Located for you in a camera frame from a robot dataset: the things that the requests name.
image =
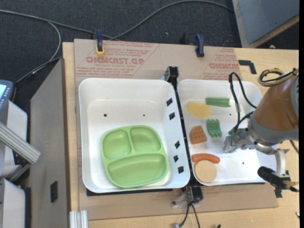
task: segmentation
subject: black fabric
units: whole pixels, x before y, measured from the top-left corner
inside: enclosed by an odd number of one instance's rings
[[[102,29],[116,36],[157,9],[179,0],[0,0],[0,9],[29,14],[82,29]],[[232,0],[209,0],[233,8]],[[58,26],[62,41],[91,38],[89,33]],[[272,39],[277,48],[298,49],[298,24]],[[205,45],[241,47],[233,12],[207,3],[183,3],[156,14],[122,40],[176,44],[184,33],[194,43],[202,34]],[[46,22],[0,13],[0,78],[16,81],[48,61],[57,48],[58,36]],[[17,89],[15,103],[27,109],[31,97],[54,63],[48,65]]]

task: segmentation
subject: green divided plate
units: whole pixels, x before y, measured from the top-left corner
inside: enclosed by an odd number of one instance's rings
[[[116,128],[101,140],[104,168],[111,182],[134,188],[157,182],[168,172],[168,158],[157,132],[145,125]]]

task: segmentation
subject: orange toy hot dog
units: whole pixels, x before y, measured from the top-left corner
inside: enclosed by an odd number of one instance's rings
[[[213,154],[205,154],[205,153],[194,154],[193,156],[191,156],[191,160],[192,160],[192,162],[199,162],[199,161],[207,160],[214,164],[217,164],[220,161],[219,157],[217,157]]]

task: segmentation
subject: blue clamp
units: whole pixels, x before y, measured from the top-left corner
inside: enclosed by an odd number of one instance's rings
[[[195,36],[195,45],[198,46],[198,48],[196,48],[195,52],[196,52],[196,56],[197,57],[204,57],[204,37],[201,34],[197,34]]]
[[[101,56],[105,53],[105,49],[103,45],[103,34],[101,29],[97,29],[96,34],[97,34],[96,53],[97,55]]]

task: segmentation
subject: wooden table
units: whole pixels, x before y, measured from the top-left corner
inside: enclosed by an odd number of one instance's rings
[[[275,49],[245,49],[236,48],[237,59],[251,60],[254,62],[257,75],[250,73],[249,67],[240,66],[242,79],[255,83],[262,94],[267,90],[257,84],[257,76],[265,69],[277,67],[289,72],[293,67],[298,67],[299,51],[297,50],[275,50]],[[69,167],[69,191],[68,209],[79,210],[78,197],[78,168],[76,149],[76,115],[75,115],[75,75],[74,75],[74,44],[63,43],[63,57],[65,61],[65,98],[66,98],[66,127],[68,139],[68,167]],[[299,156],[292,148],[289,141],[279,146],[281,149],[291,149],[286,155],[286,166],[293,181],[299,180]],[[279,207],[273,209],[251,209],[235,210],[225,212],[199,213],[199,221],[202,228],[215,228],[218,224],[221,227],[247,227],[247,228],[296,228],[300,227],[299,218],[299,193],[288,190],[283,191],[283,198],[278,200]],[[184,214],[164,215],[139,218],[104,219],[89,222],[90,228],[166,228],[173,223],[181,223]],[[184,224],[185,228],[197,227],[193,213],[188,215]]]

